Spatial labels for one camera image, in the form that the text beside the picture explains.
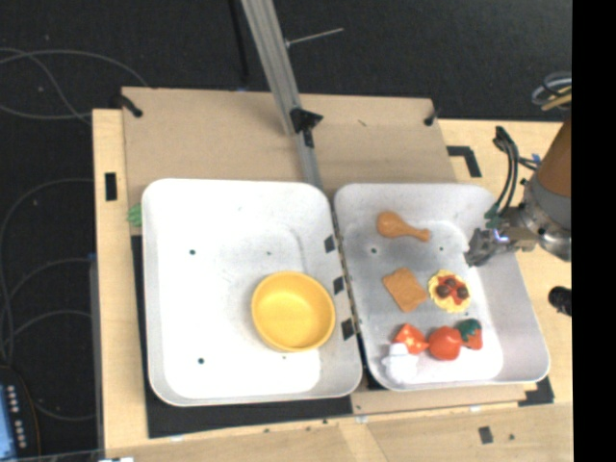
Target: bowl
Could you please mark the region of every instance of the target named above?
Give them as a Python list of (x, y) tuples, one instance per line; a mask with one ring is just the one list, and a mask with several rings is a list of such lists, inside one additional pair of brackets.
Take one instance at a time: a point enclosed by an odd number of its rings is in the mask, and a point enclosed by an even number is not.
[(279, 351), (320, 347), (336, 323), (334, 303), (324, 286), (292, 270), (264, 278), (252, 295), (251, 311), (262, 340)]

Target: tray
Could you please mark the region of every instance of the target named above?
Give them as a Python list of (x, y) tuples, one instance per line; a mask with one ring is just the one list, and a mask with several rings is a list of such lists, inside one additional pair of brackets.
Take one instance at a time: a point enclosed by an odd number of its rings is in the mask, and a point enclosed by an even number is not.
[[(162, 400), (257, 403), (355, 390), (363, 367), (322, 192), (295, 182), (162, 179), (141, 202), (149, 381)], [(313, 276), (332, 296), (337, 326), (318, 349), (277, 352), (254, 327), (252, 292), (281, 270)]]
[[(408, 391), (489, 383), (538, 381), (550, 358), (514, 254), (499, 255), (480, 268), (464, 259), (476, 227), (494, 197), (475, 185), (355, 184), (342, 187), (334, 207), (366, 361), (385, 388)], [(408, 223), (431, 231), (423, 243), (411, 237), (385, 238), (376, 231), (380, 212), (397, 212)], [(473, 301), (464, 313), (450, 314), (430, 298), (403, 313), (381, 278), (408, 267), (427, 288), (437, 270), (451, 270), (467, 281)], [(385, 374), (382, 359), (400, 327), (411, 323), (427, 337), (442, 325), (475, 318), (481, 322), (481, 350), (462, 347), (454, 361), (419, 355), (412, 382), (399, 385)]]

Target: black clamp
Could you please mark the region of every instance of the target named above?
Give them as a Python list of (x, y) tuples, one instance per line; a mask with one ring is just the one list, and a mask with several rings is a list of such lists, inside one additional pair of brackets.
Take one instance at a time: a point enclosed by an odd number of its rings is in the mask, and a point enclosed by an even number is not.
[(291, 110), (291, 121), (295, 128), (295, 132), (300, 132), (304, 135), (304, 143), (307, 147), (315, 148), (315, 141), (312, 138), (312, 129), (323, 119), (321, 115), (307, 112), (301, 108), (293, 108)]

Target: screen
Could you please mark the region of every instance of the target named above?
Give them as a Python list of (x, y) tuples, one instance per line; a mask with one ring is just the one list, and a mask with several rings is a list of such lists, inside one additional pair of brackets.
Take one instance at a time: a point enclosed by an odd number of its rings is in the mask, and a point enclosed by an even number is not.
[(9, 419), (9, 409), (7, 406), (6, 390), (0, 384), (0, 460), (15, 456), (15, 445), (13, 442), (13, 430)]

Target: toy tomato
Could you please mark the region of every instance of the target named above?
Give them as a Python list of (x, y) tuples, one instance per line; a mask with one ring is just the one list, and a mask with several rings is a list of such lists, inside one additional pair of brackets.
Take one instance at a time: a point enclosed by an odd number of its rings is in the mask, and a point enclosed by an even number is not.
[(425, 341), (424, 334), (413, 325), (406, 323), (399, 330), (394, 338), (395, 343), (406, 344), (406, 348), (411, 354), (419, 354), (426, 350), (428, 343)]
[(462, 345), (470, 349), (481, 349), (483, 338), (481, 335), (481, 323), (476, 319), (467, 319), (458, 323), (455, 328), (460, 331)]
[(450, 361), (460, 354), (462, 335), (457, 328), (442, 326), (430, 334), (428, 344), (435, 358)]

